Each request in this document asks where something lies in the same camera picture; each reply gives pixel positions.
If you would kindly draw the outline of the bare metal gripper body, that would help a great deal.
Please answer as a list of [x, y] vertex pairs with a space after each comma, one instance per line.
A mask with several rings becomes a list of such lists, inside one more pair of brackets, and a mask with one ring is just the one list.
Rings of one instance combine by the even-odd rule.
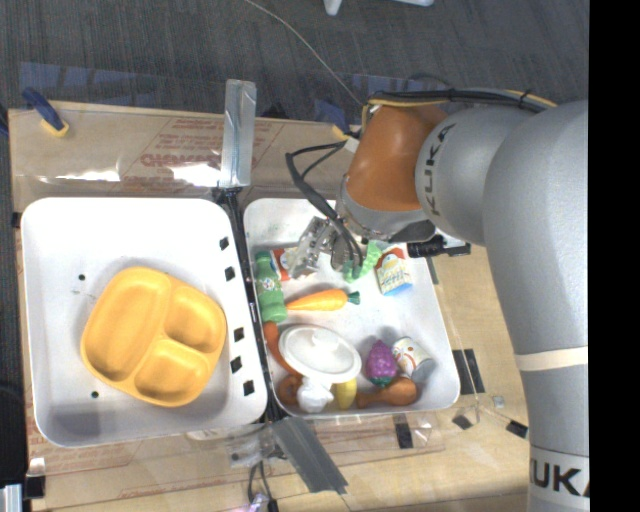
[[327, 218], [313, 217], [298, 241], [298, 248], [329, 254], [334, 238], [342, 234]]

